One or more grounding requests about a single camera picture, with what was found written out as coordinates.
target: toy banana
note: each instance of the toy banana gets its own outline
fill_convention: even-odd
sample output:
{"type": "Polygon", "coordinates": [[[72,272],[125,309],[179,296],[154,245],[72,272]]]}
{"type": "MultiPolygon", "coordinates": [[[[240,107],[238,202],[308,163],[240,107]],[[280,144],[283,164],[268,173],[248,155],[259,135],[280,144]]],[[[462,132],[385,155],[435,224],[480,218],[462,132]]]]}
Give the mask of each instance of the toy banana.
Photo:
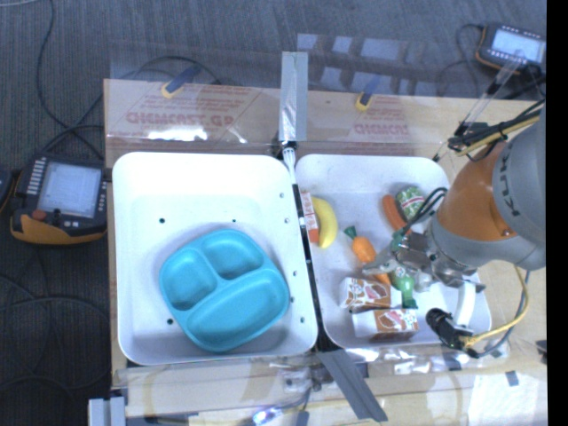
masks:
{"type": "Polygon", "coordinates": [[[325,249],[334,242],[337,236],[339,228],[337,218],[328,201],[312,196],[312,204],[319,221],[319,247],[325,249]]]}

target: device button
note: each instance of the device button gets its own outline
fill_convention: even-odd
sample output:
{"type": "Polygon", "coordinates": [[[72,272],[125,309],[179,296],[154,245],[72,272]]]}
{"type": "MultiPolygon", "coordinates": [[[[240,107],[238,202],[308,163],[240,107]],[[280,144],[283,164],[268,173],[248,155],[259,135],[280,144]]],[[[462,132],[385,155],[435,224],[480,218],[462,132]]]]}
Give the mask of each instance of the device button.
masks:
{"type": "Polygon", "coordinates": [[[35,221],[45,221],[47,218],[47,213],[42,209],[35,209],[32,211],[32,219],[35,221]]]}

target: blue bowl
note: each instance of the blue bowl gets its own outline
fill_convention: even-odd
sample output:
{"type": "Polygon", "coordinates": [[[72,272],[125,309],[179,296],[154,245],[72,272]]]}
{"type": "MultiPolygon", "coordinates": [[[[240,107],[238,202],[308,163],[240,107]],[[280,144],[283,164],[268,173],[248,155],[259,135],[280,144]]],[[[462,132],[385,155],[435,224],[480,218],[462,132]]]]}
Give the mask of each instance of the blue bowl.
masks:
{"type": "Polygon", "coordinates": [[[288,284],[247,234],[222,229],[172,254],[160,289],[177,323],[205,351],[230,351],[260,336],[288,309],[288,284]]]}

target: table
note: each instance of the table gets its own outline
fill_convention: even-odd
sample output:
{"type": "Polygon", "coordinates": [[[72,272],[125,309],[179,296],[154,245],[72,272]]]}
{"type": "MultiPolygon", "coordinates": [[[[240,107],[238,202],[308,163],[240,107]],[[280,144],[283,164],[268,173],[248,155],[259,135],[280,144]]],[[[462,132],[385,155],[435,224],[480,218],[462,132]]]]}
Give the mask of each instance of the table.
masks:
{"type": "MultiPolygon", "coordinates": [[[[209,86],[205,91],[202,86],[196,86],[189,90],[187,98],[190,101],[197,102],[198,97],[206,96],[209,103],[213,103],[209,110],[201,113],[204,127],[205,123],[212,124],[214,129],[219,124],[219,120],[211,119],[212,115],[220,119],[221,127],[224,119],[241,123],[238,126],[242,129],[241,134],[222,132],[208,146],[195,139],[164,142],[140,138],[144,131],[144,128],[139,131],[142,111],[135,109],[134,103],[140,106],[145,97],[146,103],[154,106],[151,112],[146,108],[146,119],[151,113],[166,114],[164,108],[158,109],[152,94],[159,85],[135,81],[105,82],[107,168],[112,169],[122,154],[137,150],[208,151],[212,148],[236,154],[266,154],[270,150],[274,131],[278,128],[279,91],[224,86],[209,86]],[[125,116],[129,110],[138,112],[138,123],[132,123],[138,125],[138,133],[124,130],[129,128],[125,116]],[[238,136],[249,138],[250,143],[235,142],[238,136]]],[[[300,144],[298,154],[340,150],[341,153],[431,158],[475,103],[473,99],[377,96],[368,114],[361,115],[354,108],[355,99],[350,93],[308,92],[311,126],[308,140],[300,144]]],[[[484,120],[491,124],[508,120],[530,104],[495,100],[484,111],[484,120]]],[[[463,157],[447,154],[439,164],[452,181],[466,161],[463,157]]],[[[108,199],[113,388],[127,395],[125,417],[161,417],[164,422],[167,418],[188,418],[181,423],[237,425],[250,420],[263,406],[277,405],[290,408],[272,424],[295,424],[297,411],[304,408],[303,392],[309,381],[306,367],[312,363],[312,355],[286,361],[237,359],[159,367],[129,365],[121,352],[116,331],[112,185],[108,199]]],[[[493,261],[481,267],[478,273],[487,286],[485,292],[493,326],[506,323],[515,315],[521,293],[514,267],[493,261]]],[[[528,288],[530,309],[510,338],[507,356],[464,359],[460,370],[453,370],[457,369],[456,361],[445,361],[440,347],[433,345],[405,348],[403,352],[394,351],[367,363],[367,384],[390,422],[408,425],[546,422],[547,365],[537,345],[547,339],[546,268],[532,273],[528,288]]],[[[320,386],[312,387],[305,409],[310,413],[310,424],[314,425],[375,424],[370,420],[358,420],[341,390],[325,377],[320,386]]]]}

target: dark floor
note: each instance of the dark floor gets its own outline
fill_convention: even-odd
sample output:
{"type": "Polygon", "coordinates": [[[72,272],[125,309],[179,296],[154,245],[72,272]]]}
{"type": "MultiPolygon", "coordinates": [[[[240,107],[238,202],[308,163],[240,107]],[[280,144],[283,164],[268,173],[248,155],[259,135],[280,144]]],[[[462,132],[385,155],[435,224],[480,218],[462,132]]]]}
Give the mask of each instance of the dark floor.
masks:
{"type": "MultiPolygon", "coordinates": [[[[0,0],[0,166],[20,170],[72,124],[102,126],[102,81],[177,74],[278,87],[283,51],[310,52],[310,87],[475,98],[495,71],[473,60],[480,28],[500,21],[547,33],[547,0],[0,0]],[[366,70],[361,65],[372,65],[366,70]]],[[[515,77],[502,98],[538,99],[515,77]]],[[[97,160],[100,129],[54,153],[97,160]]],[[[107,238],[70,248],[30,245],[0,216],[0,423],[87,424],[108,396],[107,238]]]]}

